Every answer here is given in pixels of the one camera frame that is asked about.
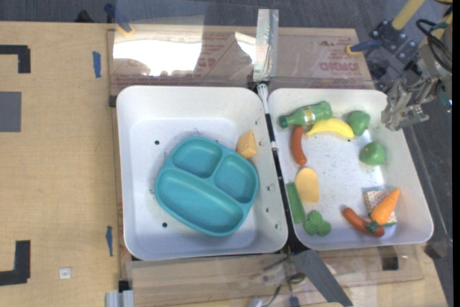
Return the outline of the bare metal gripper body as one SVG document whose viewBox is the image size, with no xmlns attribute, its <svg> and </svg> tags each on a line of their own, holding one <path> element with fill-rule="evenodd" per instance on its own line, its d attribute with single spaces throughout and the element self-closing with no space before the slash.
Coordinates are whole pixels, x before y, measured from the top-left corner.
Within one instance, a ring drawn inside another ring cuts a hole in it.
<svg viewBox="0 0 460 307">
<path fill-rule="evenodd" d="M 445 109 L 452 108 L 452 72 L 447 57 L 437 54 L 429 45 L 419 45 L 411 60 L 409 71 L 413 74 L 409 91 L 411 105 L 420 109 L 423 104 L 438 99 Z"/>
</svg>

